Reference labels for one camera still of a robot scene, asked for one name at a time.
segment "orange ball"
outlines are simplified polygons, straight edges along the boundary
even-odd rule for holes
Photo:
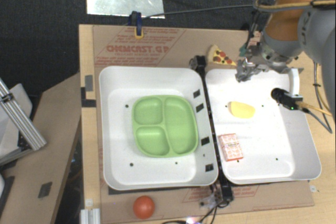
[[[140,219],[150,218],[153,215],[154,210],[155,204],[148,196],[139,197],[133,204],[134,214]]]

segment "wooden board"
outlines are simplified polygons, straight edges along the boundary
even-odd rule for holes
[[[2,172],[15,178],[1,224],[55,222],[79,137],[79,82],[77,74],[43,93],[34,125],[47,145]]]

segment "black clip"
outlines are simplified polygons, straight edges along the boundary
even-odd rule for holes
[[[143,38],[141,12],[133,11],[132,14],[128,17],[128,25],[136,26],[134,30],[134,35],[136,39]]]
[[[0,97],[0,102],[7,103],[13,98],[14,98],[13,94],[9,93],[9,94],[6,94],[5,96],[1,96]]]

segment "metal rod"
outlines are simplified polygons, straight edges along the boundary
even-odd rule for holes
[[[38,146],[38,142],[35,137],[30,133],[30,131],[26,128],[24,122],[21,118],[18,118],[15,111],[12,110],[11,107],[2,104],[3,109],[16,125],[16,127],[21,131],[24,138],[27,140],[29,146],[32,147],[33,150],[38,150],[40,147]]]
[[[8,87],[2,79],[0,79],[0,94],[3,97],[10,94]],[[7,100],[7,102],[0,102],[0,104],[33,150],[36,151],[47,143],[34,127],[32,121],[22,111],[15,98]]]
[[[35,126],[33,125],[32,121],[28,118],[28,116],[22,111],[22,109],[20,108],[19,104],[17,103],[15,99],[12,100],[12,105],[15,111],[17,112],[17,114],[20,116],[20,118],[23,120],[23,122],[27,126],[27,128],[30,130],[31,134],[34,135],[34,137],[38,141],[38,144],[40,146],[45,145],[46,144],[45,139],[41,136],[39,131],[35,128]]]
[[[27,155],[28,153],[32,152],[31,149],[26,149],[24,151],[21,151],[20,148],[6,154],[5,156],[3,156],[2,158],[0,158],[0,166],[5,165],[7,163],[10,163],[11,161],[14,161],[18,158],[21,158],[25,155]]]

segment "black bracket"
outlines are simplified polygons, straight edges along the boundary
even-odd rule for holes
[[[215,132],[215,125],[214,125],[214,120],[211,112],[211,106],[210,106],[210,99],[209,99],[209,94],[208,94],[208,89],[206,87],[206,81],[205,81],[205,67],[206,67],[206,60],[205,56],[195,56],[193,59],[190,60],[189,62],[189,67],[193,70],[195,70],[202,79],[202,84],[203,84],[203,90],[204,90],[204,96],[205,96],[205,101],[206,101],[206,107],[208,109],[208,115],[209,115],[209,121],[210,121],[210,126],[211,126],[211,133],[212,133],[212,138],[214,141],[214,147],[215,147],[215,153],[216,153],[216,159],[217,159],[217,165],[219,169],[218,173],[218,180],[220,183],[220,188],[222,191],[222,197],[224,202],[230,202],[233,201],[233,192],[232,188],[230,186],[230,182],[227,180],[223,173],[223,168],[222,168],[222,163],[221,163],[221,157],[219,154],[219,149],[218,149],[218,142],[217,142],[217,137],[216,137],[216,132]]]

